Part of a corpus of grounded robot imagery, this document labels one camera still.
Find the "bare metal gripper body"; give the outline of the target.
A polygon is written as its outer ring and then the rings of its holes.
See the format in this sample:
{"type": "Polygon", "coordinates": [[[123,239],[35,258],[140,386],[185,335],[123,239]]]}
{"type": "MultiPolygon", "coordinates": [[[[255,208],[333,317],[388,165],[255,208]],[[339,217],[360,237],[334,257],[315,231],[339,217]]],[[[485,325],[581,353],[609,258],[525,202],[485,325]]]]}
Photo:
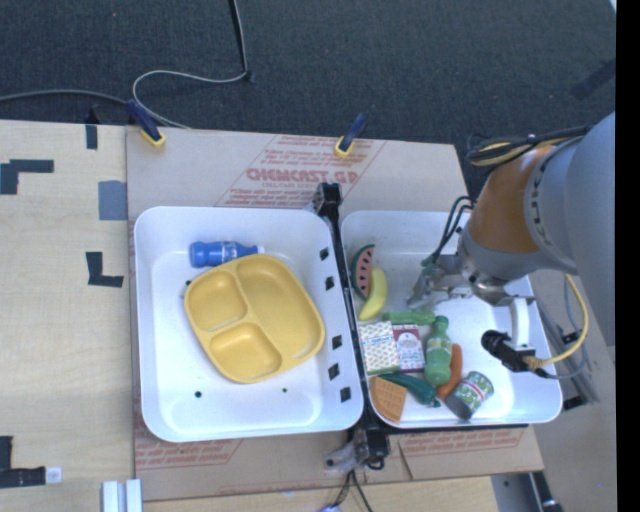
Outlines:
{"type": "Polygon", "coordinates": [[[457,254],[432,254],[424,260],[430,290],[449,290],[454,298],[475,296],[491,306],[507,306],[507,282],[481,271],[469,258],[457,254]]]}

